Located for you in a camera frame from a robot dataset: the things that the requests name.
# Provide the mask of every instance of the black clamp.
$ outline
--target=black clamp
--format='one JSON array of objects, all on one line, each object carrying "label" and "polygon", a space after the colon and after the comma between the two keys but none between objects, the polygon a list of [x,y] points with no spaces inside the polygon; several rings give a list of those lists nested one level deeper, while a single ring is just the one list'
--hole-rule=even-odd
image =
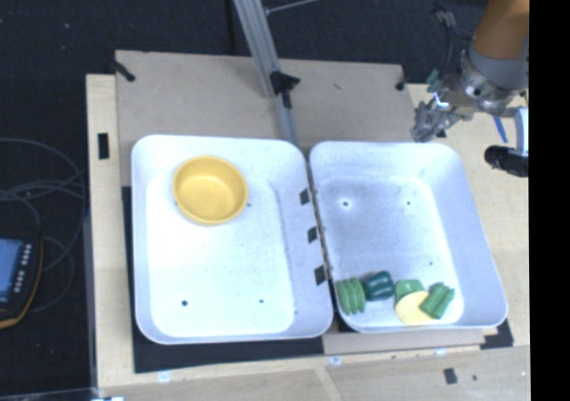
[{"label": "black clamp", "polygon": [[289,91],[299,84],[301,80],[299,78],[286,75],[285,73],[281,73],[280,71],[274,71],[269,76],[269,79],[271,79],[271,85],[273,86],[273,92],[275,95],[281,94],[283,105],[287,108],[292,108]]}]

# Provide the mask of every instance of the blue screen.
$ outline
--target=blue screen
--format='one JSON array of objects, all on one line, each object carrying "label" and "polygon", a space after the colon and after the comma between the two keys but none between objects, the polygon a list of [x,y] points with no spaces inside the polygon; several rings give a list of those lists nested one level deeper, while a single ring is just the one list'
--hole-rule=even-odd
[{"label": "blue screen", "polygon": [[23,242],[0,238],[0,302],[8,301]]}]

